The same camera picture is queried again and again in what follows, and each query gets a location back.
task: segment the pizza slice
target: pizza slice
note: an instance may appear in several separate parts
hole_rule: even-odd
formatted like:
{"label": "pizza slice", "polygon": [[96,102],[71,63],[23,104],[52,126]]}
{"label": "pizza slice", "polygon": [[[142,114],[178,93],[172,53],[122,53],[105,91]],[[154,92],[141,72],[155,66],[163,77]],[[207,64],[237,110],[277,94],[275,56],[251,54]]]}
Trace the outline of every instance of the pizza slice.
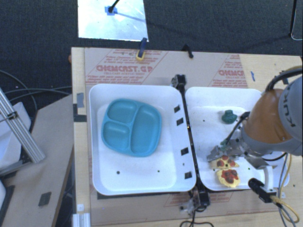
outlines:
{"label": "pizza slice", "polygon": [[236,187],[240,183],[240,178],[236,170],[219,170],[216,172],[220,183],[227,187]]}
{"label": "pizza slice", "polygon": [[211,168],[214,169],[228,169],[232,167],[239,167],[239,165],[234,160],[230,159],[229,156],[222,156],[211,162]]}

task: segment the black stand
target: black stand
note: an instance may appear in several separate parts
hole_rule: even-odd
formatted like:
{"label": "black stand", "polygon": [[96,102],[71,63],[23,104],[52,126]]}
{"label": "black stand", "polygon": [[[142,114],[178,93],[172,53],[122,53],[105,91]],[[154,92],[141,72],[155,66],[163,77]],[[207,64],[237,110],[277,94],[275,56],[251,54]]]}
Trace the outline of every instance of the black stand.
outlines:
{"label": "black stand", "polygon": [[116,5],[119,1],[120,1],[120,0],[116,0],[116,1],[114,2],[114,4],[108,8],[108,12],[109,12],[109,13],[113,13],[113,10],[114,10],[115,5]]}
{"label": "black stand", "polygon": [[290,31],[289,31],[289,37],[292,36],[292,33],[293,33],[293,29],[294,29],[294,18],[295,18],[295,8],[297,6],[297,0],[294,0],[294,5],[293,5],[293,13],[292,13],[292,21],[291,21],[291,24],[290,24]]}

